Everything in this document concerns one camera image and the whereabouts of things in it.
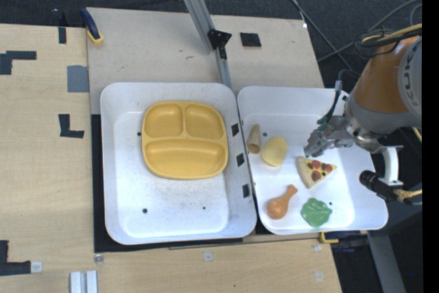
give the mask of wooden table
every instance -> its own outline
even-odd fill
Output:
[[[242,23],[229,16],[216,21]],[[252,19],[243,21],[251,26]],[[296,25],[254,23],[273,21]],[[0,240],[9,241],[8,262],[43,265],[42,272],[0,277],[0,292],[68,292],[69,273],[87,270],[97,271],[100,293],[341,292],[331,247],[315,235],[252,234],[240,244],[102,253],[103,262],[95,263],[91,95],[68,91],[67,67],[95,71],[85,29],[68,27],[66,35],[60,44],[57,27],[0,25],[0,54],[37,54],[36,60],[13,60],[11,74],[0,75]],[[322,86],[312,59],[311,52],[306,70],[313,85]],[[61,137],[59,114],[69,114],[70,129],[84,136]]]

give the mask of yellow divided plate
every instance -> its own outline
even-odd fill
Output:
[[[222,116],[198,102],[155,103],[143,116],[142,151],[157,176],[185,180],[215,176],[228,161]]]

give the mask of blue clamp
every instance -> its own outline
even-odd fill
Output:
[[[84,19],[85,25],[87,27],[87,36],[94,44],[100,44],[104,40],[104,37],[101,35],[99,30],[97,29],[96,23],[91,17],[90,12],[87,9],[81,9],[81,16]]]

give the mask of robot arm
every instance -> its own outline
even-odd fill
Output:
[[[353,144],[372,154],[382,154],[384,177],[365,171],[360,181],[386,200],[407,197],[398,181],[397,151],[401,147],[385,147],[378,139],[400,127],[422,128],[422,37],[401,39],[401,32],[363,39],[367,42],[377,37],[377,49],[345,101],[343,115],[332,115],[341,91],[341,82],[337,81],[333,107],[318,121],[319,127],[304,147],[307,157]]]

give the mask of toy pizza slice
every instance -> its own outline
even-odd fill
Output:
[[[315,159],[306,159],[303,156],[297,156],[296,165],[299,175],[307,188],[313,187],[316,183],[324,180],[337,166],[328,163],[322,163]]]

